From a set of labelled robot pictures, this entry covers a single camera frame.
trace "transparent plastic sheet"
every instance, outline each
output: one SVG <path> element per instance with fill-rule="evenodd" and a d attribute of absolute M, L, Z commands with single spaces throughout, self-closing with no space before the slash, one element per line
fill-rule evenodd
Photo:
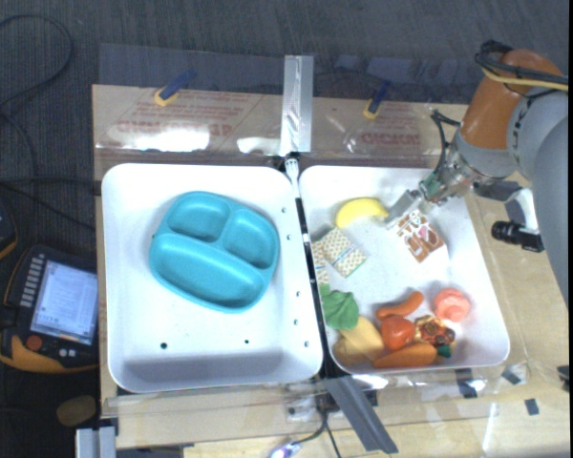
<path fill-rule="evenodd" d="M 168 106 L 163 108 L 162 115 L 152 115 L 157 111 L 154 104 L 157 88 L 106 88 L 110 90 L 97 89 L 96 94 L 119 101 L 121 110 L 117 108 L 103 117 L 100 113 L 103 123 L 100 121 L 95 127 L 96 159 L 99 159 L 96 174 L 100 177 L 111 164 L 131 157 L 151 162 L 226 161 L 248 164 L 252 160 L 255 164 L 273 162 L 278 165 L 275 155 L 280 140 L 282 111 L 282 98 L 278 95 L 185 90 L 180 91 L 173 102 L 176 107 L 172 112 L 168 113 Z M 378 117 L 369 120 L 362 115 L 366 103 L 361 99 L 315 97 L 312 153 L 302 158 L 302 166 L 354 162 L 359 165 L 433 168 L 439 157 L 440 143 L 436 125 L 430 119 L 431 111 L 438 108 L 447 116 L 454 113 L 453 118 L 456 119 L 463 111 L 449 104 L 385 102 Z M 120 129 L 115 128 L 118 123 L 121 124 Z M 171 140 L 182 132 L 191 133 L 192 139 L 184 142 Z M 155 140 L 157 136 L 161 137 L 159 141 Z M 505 217 L 504 207 L 498 202 L 472 196 L 466 200 L 472 220 L 486 233 L 490 232 L 495 220 Z M 374 408 L 385 425 L 476 418 L 492 421 L 499 414 L 499 407 L 494 404 L 492 396 L 509 394 L 514 386 L 526 385 L 531 372 L 538 372 L 551 385 L 562 385 L 562 374 L 557 368 L 568 365 L 568 361 L 562 359 L 565 341 L 568 342 L 568 326 L 558 326 L 557 334 L 548 341 L 535 334 L 534 325 L 527 318 L 526 307 L 519 306 L 520 302 L 509 295 L 518 289 L 512 275 L 518 279 L 525 268 L 547 261 L 535 258 L 539 255 L 522 252 L 520 267 L 509 266 L 501 253 L 504 250 L 513 252 L 518 247 L 497 247 L 489 236 L 478 237 L 478 241 L 509 331 L 511 346 L 507 360 L 492 367 L 463 368 L 460 372 L 356 375 L 365 382 L 366 389 L 377 391 Z M 551 270 L 547 265 L 543 268 L 550 278 L 541 283 L 553 287 L 555 282 L 551 279 Z M 505 276 L 504 273 L 510 269 L 517 273 Z M 555 300 L 552 303 L 560 316 L 558 320 L 563 321 L 565 308 L 558 306 Z M 541 351 L 545 347 L 541 346 L 547 344 L 556 346 L 555 361 L 537 356 L 545 353 Z M 317 381 L 282 386 L 248 385 L 127 394 L 111 385 L 107 371 L 103 375 L 102 388 L 103 415 L 118 417 L 126 427 L 136 427 L 137 437 L 133 441 L 131 433 L 121 435 L 120 445 L 124 448 L 139 446 L 145 443 L 144 438 L 153 441 L 153 433 L 166 423 L 174 429 L 173 432 L 165 429 L 166 432 L 160 433 L 162 437 L 156 436 L 164 442 L 170 442 L 175 435 L 180 435 L 185 441 L 215 441 L 313 432 L 320 423 L 315 405 L 319 399 L 328 398 Z M 490 401 L 481 399 L 486 395 L 491 396 Z M 175 421 L 184 415 L 193 420 L 189 421 L 188 430 L 177 424 L 179 420 Z M 217 437 L 214 430 L 202 429 L 194 423 L 207 420 L 220 423 L 222 419 L 231 423 L 231 428 L 223 428 L 221 437 Z M 336 429 L 349 427 L 339 412 L 332 415 L 331 423 Z M 485 439 L 492 439 L 492 432 L 480 438 L 481 441 Z M 360 450 L 355 453 L 359 454 L 343 455 L 361 455 Z"/>

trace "toy ham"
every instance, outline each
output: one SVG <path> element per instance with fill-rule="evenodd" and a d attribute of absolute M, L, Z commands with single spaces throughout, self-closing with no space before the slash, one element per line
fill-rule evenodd
<path fill-rule="evenodd" d="M 460 323 L 469 313 L 470 308 L 469 299 L 455 288 L 446 288 L 435 297 L 435 314 L 440 319 Z"/>

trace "wooden table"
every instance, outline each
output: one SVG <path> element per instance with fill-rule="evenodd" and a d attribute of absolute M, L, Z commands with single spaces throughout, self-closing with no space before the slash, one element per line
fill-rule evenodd
<path fill-rule="evenodd" d="M 141 97 L 148 97 L 148 92 L 134 87 L 94 86 L 95 141 L 106 139 L 111 127 L 124 118 L 131 118 L 136 104 Z M 200 99 L 204 96 L 196 97 L 197 104 Z M 218 119 L 215 127 L 219 128 L 217 135 L 221 142 L 215 144 L 222 162 L 242 160 L 241 155 L 233 154 L 239 131 L 262 131 L 260 121 L 267 129 L 266 124 L 280 117 L 281 97 L 255 95 L 250 99 L 254 106 L 241 111 L 241 116 Z M 362 102 L 314 100 L 313 137 L 318 140 L 321 153 L 323 145 L 328 145 L 325 157 L 335 158 L 334 150 L 341 144 L 330 136 L 335 134 L 335 123 L 339 122 L 340 127 L 344 124 L 354 127 L 349 120 L 357 120 L 353 117 L 358 117 Z M 402 141 L 401 149 L 392 149 L 396 151 L 393 161 L 436 158 L 436 129 L 424 118 L 433 107 L 453 119 L 462 118 L 466 110 L 463 105 L 397 103 L 387 106 L 386 114 L 395 114 L 398 119 L 386 120 L 386 131 L 376 135 L 388 142 L 402 133 L 417 136 L 415 146 L 420 153 L 420 156 L 413 154 L 412 141 Z M 130 161 L 179 162 L 184 161 L 184 156 L 96 148 L 95 179 L 101 180 L 110 167 Z M 267 157 L 253 156 L 247 161 L 265 164 Z M 569 393 L 563 388 L 557 369 L 569 365 L 568 312 L 547 256 L 491 238 L 490 227 L 494 221 L 506 218 L 504 207 L 498 202 L 470 195 L 467 205 L 508 327 L 510 356 L 501 368 L 473 370 L 471 382 L 478 386 L 475 398 L 465 398 L 456 380 L 443 376 L 418 382 L 419 385 L 413 385 L 415 378 L 389 379 L 389 385 L 377 393 L 376 413 L 398 446 L 398 456 L 402 457 L 568 456 Z M 289 415 L 288 408 L 300 404 L 301 395 L 281 387 L 117 395 L 106 355 L 101 197 L 96 200 L 96 219 L 101 403 L 103 415 L 118 420 L 117 449 L 194 444 L 184 449 L 184 456 L 266 457 L 288 436 L 302 438 L 319 427 L 318 416 L 293 419 Z M 366 452 L 341 412 L 330 416 L 329 426 L 343 457 L 384 455 L 379 451 Z M 306 442 L 298 456 L 334 456 L 329 435 L 325 432 Z"/>

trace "orange carrot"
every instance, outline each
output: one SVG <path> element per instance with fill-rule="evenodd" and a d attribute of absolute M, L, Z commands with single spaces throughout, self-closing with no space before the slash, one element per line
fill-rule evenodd
<path fill-rule="evenodd" d="M 399 305 L 390 305 L 387 307 L 380 307 L 375 311 L 375 317 L 380 321 L 384 321 L 390 316 L 409 316 L 412 314 L 424 301 L 424 295 L 422 292 L 415 290 L 410 294 L 407 300 L 400 303 Z"/>
<path fill-rule="evenodd" d="M 429 343 L 414 343 L 398 351 L 373 361 L 376 368 L 402 368 L 408 366 L 426 366 L 437 356 L 436 348 Z"/>

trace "yellow banana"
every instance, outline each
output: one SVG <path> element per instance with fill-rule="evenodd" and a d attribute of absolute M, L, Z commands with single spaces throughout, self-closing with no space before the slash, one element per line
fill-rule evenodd
<path fill-rule="evenodd" d="M 379 216 L 384 218 L 388 214 L 387 210 L 377 198 L 353 198 L 340 207 L 335 216 L 335 225 L 343 229 L 357 218 L 363 216 Z"/>

